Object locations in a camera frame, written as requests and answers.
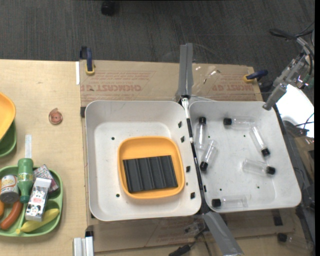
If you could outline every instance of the orange tray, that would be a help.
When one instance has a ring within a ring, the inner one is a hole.
[[[171,156],[176,187],[130,193],[123,160]],[[156,199],[178,194],[184,187],[185,175],[178,146],[168,137],[140,136],[125,139],[118,148],[118,172],[124,192],[134,199]]]
[[[16,116],[15,104],[0,92],[0,141],[6,135]]]

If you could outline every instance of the small can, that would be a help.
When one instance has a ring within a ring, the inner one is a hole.
[[[19,199],[18,179],[15,175],[6,175],[1,179],[0,200],[5,204],[13,204]]]

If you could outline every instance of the chair wheel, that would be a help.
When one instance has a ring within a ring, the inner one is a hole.
[[[115,13],[115,1],[104,1],[101,6],[103,15],[111,16]]]

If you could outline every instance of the green bottle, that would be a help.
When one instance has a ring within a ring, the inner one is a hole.
[[[21,191],[20,202],[29,202],[31,188],[34,185],[34,162],[31,158],[22,158],[18,161],[17,186]]]

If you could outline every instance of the test tube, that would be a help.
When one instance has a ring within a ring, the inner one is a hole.
[[[195,131],[195,146],[200,150],[205,150],[208,141],[208,126],[207,126],[207,119],[205,117],[199,118],[199,123],[196,126]]]
[[[225,126],[235,128],[250,128],[256,124],[255,119],[251,116],[235,116],[223,119]]]
[[[259,130],[259,128],[257,126],[253,126],[250,128],[250,135],[251,138],[256,146],[256,148],[261,151],[262,155],[264,157],[267,157],[270,155],[270,151],[266,145],[266,143],[264,142],[264,139],[261,135],[261,132]]]
[[[206,171],[208,166],[213,162],[215,155],[217,153],[217,148],[215,147],[215,141],[209,140],[209,144],[202,155],[201,163],[200,163],[200,170]]]
[[[242,163],[242,170],[246,173],[260,176],[274,175],[276,173],[276,168],[269,166],[267,163],[253,161],[247,158]]]
[[[245,195],[223,196],[211,201],[212,207],[221,209],[248,208],[248,201]]]
[[[285,245],[289,249],[302,254],[311,253],[314,249],[314,243],[311,240],[296,234],[278,233],[277,239],[281,244]]]

